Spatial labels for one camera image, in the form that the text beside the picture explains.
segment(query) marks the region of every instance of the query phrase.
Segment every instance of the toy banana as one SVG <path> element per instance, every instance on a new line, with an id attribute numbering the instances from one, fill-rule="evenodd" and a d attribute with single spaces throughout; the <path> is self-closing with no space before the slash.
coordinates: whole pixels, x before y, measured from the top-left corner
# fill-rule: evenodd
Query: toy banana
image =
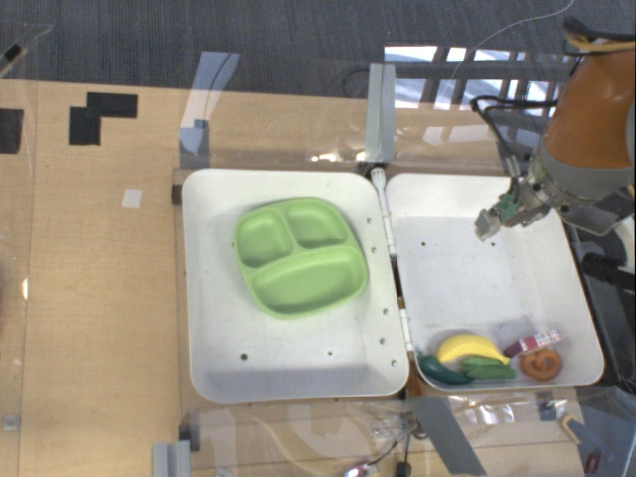
<path id="1" fill-rule="evenodd" d="M 437 350 L 437 360 L 441 363 L 452 361 L 465 355 L 478 355 L 497 359 L 508 364 L 510 359 L 503 355 L 492 341 L 475 334 L 460 334 L 444 341 Z"/>

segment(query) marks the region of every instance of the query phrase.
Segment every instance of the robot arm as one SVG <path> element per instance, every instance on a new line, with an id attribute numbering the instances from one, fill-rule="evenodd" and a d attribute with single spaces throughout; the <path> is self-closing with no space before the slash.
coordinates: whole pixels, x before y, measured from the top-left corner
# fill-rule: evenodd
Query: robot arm
<path id="1" fill-rule="evenodd" d="M 529 225 L 558 211 L 604 235 L 620 221 L 592 204 L 634 178 L 634 51 L 587 56 L 566 87 L 526 176 L 475 222 L 485 240 L 501 226 Z"/>

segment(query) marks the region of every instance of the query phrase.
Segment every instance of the clear plastic panel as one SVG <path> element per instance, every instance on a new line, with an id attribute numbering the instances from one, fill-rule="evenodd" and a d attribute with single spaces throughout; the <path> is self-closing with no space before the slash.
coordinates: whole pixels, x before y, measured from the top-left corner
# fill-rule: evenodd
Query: clear plastic panel
<path id="1" fill-rule="evenodd" d="M 447 403 L 489 476 L 582 476 L 596 456 L 601 470 L 628 466 L 636 400 L 621 390 L 450 396 Z M 190 420 L 197 476 L 395 475 L 406 459 L 413 475 L 451 475 L 408 402 L 246 405 L 192 412 Z"/>
<path id="2" fill-rule="evenodd" d="M 48 27 L 0 22 L 0 474 L 18 472 L 36 158 L 36 45 Z"/>
<path id="3" fill-rule="evenodd" d="M 180 129 L 182 167 L 355 169 L 373 139 L 374 101 L 390 83 L 392 106 L 383 100 L 379 117 L 387 121 L 390 111 L 395 122 L 381 128 L 392 148 L 385 162 L 501 174 L 497 142 L 470 100 L 547 100 L 573 67 L 567 57 L 523 52 L 478 50 L 467 59 L 462 48 L 392 46 L 385 53 L 395 76 L 377 81 L 364 63 L 202 52 Z M 523 157 L 547 110 L 499 113 L 495 120 Z"/>

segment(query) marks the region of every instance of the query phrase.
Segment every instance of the green divided plate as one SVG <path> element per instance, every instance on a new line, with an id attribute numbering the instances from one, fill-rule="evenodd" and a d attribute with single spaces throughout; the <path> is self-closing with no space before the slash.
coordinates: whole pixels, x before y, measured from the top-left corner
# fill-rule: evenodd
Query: green divided plate
<path id="1" fill-rule="evenodd" d="M 335 307 L 367 285 L 367 264 L 349 225 L 318 198 L 248 212 L 235 226 L 234 249 L 254 300 L 279 318 Z"/>

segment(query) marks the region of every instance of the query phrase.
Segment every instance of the wooden surface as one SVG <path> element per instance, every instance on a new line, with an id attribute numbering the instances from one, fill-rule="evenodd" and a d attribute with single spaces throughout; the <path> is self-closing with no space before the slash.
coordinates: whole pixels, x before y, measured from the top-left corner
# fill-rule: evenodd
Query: wooden surface
<path id="1" fill-rule="evenodd" d="M 20 414 L 29 276 L 37 87 L 4 82 L 0 108 L 24 111 L 22 147 L 0 154 L 0 419 Z M 18 468 L 20 431 L 0 430 L 0 475 Z"/>
<path id="2" fill-rule="evenodd" d="M 0 431 L 0 475 L 150 476 L 152 444 L 174 442 L 188 410 L 196 407 L 211 418 L 235 419 L 245 409 L 221 408 L 197 397 L 189 381 L 187 353 L 180 351 L 187 321 L 177 312 L 184 270 L 175 259 L 180 233 L 175 232 L 178 209 L 171 204 L 170 192 L 179 167 L 177 136 L 188 92 L 56 83 L 24 83 L 20 90 L 7 86 L 5 81 L 0 86 L 0 107 L 25 108 L 25 120 L 31 122 L 26 128 L 37 134 L 37 160 L 30 175 L 31 247 L 20 251 L 31 257 L 28 308 L 19 310 L 18 320 L 24 328 L 27 313 L 26 342 L 6 318 L 0 319 L 0 413 L 18 409 L 22 414 L 20 431 Z M 37 101 L 37 114 L 25 100 L 11 99 L 10 91 L 28 93 Z M 89 91 L 138 94 L 138 117 L 104 119 L 99 147 L 69 146 L 69 107 L 85 106 Z M 409 119 L 413 143 L 422 141 L 426 116 L 432 116 L 430 108 L 398 116 Z M 260 151 L 261 158 L 289 167 L 306 161 L 310 145 L 317 147 L 312 154 L 354 154 L 364 117 L 360 101 L 224 94 L 211 125 L 213 162 L 249 166 L 258 162 Z M 473 117 L 465 113 L 457 121 L 472 125 Z M 37 129 L 30 127 L 36 124 Z M 451 140 L 447 146 L 455 150 L 458 144 Z M 442 148 L 445 152 L 435 153 L 443 156 L 451 150 Z M 461 150 L 468 159 L 457 156 L 456 150 L 450 155 L 485 169 L 496 158 L 490 138 Z M 6 179 L 1 176 L 11 175 L 18 165 L 26 171 L 25 153 L 0 156 L 0 178 Z M 128 189 L 142 191 L 139 208 L 122 207 Z M 16 217 L 24 219 L 24 214 Z M 21 241 L 29 239 L 23 236 Z M 14 354 L 24 345 L 17 368 L 5 360 L 8 345 L 17 345 Z M 16 380 L 6 382 L 6 374 Z M 341 408 L 349 406 L 335 402 L 305 406 L 312 411 L 311 432 L 335 441 L 338 450 L 321 456 L 298 441 L 296 431 L 306 425 L 297 421 L 306 419 L 297 418 L 296 406 L 255 407 L 238 434 L 235 430 L 228 436 L 222 423 L 207 427 L 204 441 L 214 457 L 195 457 L 200 468 L 194 475 L 212 477 L 222 463 L 236 476 L 332 475 L 355 462 L 352 454 L 363 459 L 377 454 L 377 444 L 368 439 L 366 414 L 343 413 Z M 347 437 L 338 438 L 343 414 L 363 433 L 360 447 Z M 489 435 L 481 439 L 486 440 L 482 446 L 477 442 L 489 475 L 581 475 L 574 445 L 555 424 L 544 433 L 547 424 L 533 421 L 534 434 L 528 437 L 524 430 L 529 426 L 518 425 L 516 437 L 493 428 L 503 437 Z M 266 441 L 272 433 L 286 440 L 282 447 L 274 449 L 277 445 Z M 263 448 L 256 457 L 250 448 L 260 440 Z M 411 462 L 414 476 L 445 475 L 425 443 L 413 447 Z M 391 475 L 395 463 L 385 462 L 380 475 Z"/>

